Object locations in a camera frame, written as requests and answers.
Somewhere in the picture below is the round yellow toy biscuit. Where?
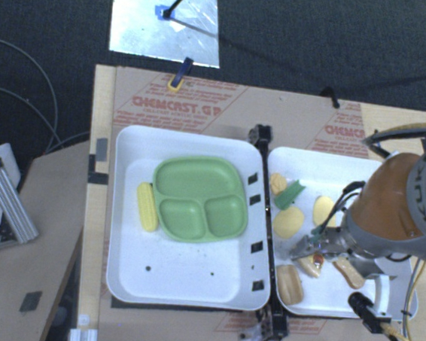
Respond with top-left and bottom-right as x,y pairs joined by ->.
270,204 -> 306,242

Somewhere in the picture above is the thin black rod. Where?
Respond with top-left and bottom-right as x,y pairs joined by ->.
239,139 -> 304,326

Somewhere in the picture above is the toy hot dog with sausage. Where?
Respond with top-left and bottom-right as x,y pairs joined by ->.
295,250 -> 327,281

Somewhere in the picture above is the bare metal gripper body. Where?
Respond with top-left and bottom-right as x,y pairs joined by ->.
309,226 -> 361,260

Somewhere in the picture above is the small yellow toy pastry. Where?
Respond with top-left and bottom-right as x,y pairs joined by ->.
267,172 -> 290,198

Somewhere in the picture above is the long tan toy bread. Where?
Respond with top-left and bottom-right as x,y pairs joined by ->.
330,255 -> 368,291

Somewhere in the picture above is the oval yellow toy chip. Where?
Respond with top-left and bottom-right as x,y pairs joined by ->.
311,194 -> 340,230

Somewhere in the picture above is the black cylinder on white bracket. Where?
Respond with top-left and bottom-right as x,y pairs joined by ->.
344,270 -> 398,336

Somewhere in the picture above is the green toy wedge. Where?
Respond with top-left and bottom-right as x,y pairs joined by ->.
272,177 -> 307,213

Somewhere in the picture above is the brown cardboard board red print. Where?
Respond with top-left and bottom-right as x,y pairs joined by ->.
86,65 -> 426,341

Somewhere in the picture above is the yellow corn cob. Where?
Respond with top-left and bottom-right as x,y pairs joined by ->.
132,181 -> 164,234

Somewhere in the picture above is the tan toy bread roll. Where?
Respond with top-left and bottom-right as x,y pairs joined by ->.
272,263 -> 308,307

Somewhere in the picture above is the green divided plate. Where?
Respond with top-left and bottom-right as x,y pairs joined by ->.
146,150 -> 256,250

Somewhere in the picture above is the white plastic tray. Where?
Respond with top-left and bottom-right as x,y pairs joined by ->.
251,145 -> 426,328
99,122 -> 288,318

